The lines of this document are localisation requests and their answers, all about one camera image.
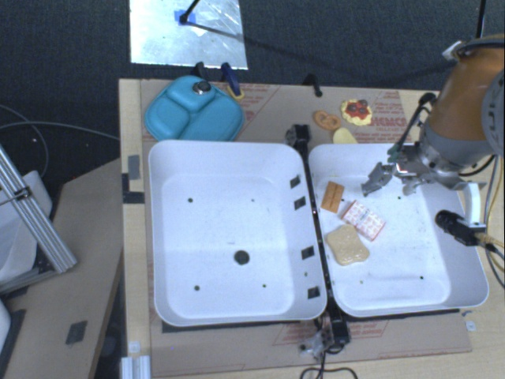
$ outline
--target cardboard base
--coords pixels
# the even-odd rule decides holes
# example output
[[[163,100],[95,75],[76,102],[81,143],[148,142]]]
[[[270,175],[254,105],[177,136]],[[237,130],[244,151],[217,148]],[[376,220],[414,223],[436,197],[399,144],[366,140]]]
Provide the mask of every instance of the cardboard base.
[[[142,114],[168,81],[142,81]],[[244,84],[246,98],[241,102],[248,121],[239,141],[281,142],[294,124],[309,124],[311,146],[331,142],[331,134],[316,126],[310,108],[338,114],[346,99],[366,99],[376,119],[370,126],[353,126],[342,120],[360,142],[395,141],[402,134],[406,117],[399,94],[391,90],[323,88],[323,99],[311,87]],[[143,128],[143,152],[155,143]],[[144,177],[148,176],[147,161]],[[152,232],[148,178],[144,178],[148,254],[149,317],[151,333],[151,374],[172,377],[187,374],[254,370],[281,366],[312,365],[314,358],[302,355],[299,346],[316,333],[312,321],[246,327],[163,330],[153,305]],[[416,317],[384,318],[349,323],[351,342],[328,362],[364,361],[418,355],[441,355],[471,351],[468,332],[461,314],[444,313]]]

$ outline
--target toy bread slice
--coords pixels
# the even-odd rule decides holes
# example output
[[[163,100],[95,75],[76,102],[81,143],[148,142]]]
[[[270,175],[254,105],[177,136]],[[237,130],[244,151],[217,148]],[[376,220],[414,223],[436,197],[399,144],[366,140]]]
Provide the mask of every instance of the toy bread slice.
[[[338,144],[357,143],[357,140],[354,139],[353,134],[348,129],[338,128],[335,134],[333,135],[333,143]]]
[[[330,246],[335,260],[340,265],[364,261],[370,255],[370,252],[358,237],[354,226],[349,224],[345,224],[329,233],[326,237],[326,243]]]

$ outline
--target black carpet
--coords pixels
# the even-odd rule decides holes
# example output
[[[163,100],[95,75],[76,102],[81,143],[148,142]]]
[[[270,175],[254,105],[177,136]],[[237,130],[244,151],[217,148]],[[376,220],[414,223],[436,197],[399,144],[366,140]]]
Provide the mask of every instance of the black carpet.
[[[480,0],[239,0],[248,71],[241,81],[440,89],[440,52],[477,29]],[[503,32],[505,0],[488,0],[485,34]],[[0,104],[31,120],[118,135],[118,79],[174,78],[187,68],[129,62],[129,0],[0,0]],[[217,80],[219,75],[211,73]],[[0,110],[0,125],[17,119]],[[119,156],[117,142],[41,127],[50,193]],[[20,171],[41,170],[28,127],[0,129]]]

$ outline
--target drain hole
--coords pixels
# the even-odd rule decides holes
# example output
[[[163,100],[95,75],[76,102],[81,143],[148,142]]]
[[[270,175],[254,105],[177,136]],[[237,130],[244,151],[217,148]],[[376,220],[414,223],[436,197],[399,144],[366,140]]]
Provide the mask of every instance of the drain hole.
[[[249,262],[249,254],[247,253],[247,251],[244,251],[244,250],[237,251],[235,253],[234,258],[235,258],[235,261],[240,265],[244,265]]]

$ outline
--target blue divided plate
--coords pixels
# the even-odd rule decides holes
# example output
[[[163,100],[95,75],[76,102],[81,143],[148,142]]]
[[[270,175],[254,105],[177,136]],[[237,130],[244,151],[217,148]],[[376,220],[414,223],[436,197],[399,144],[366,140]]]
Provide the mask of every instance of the blue divided plate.
[[[227,94],[208,84],[208,91],[193,86],[206,83],[196,76],[179,77],[152,101],[144,122],[157,140],[232,141],[244,123],[243,111]]]

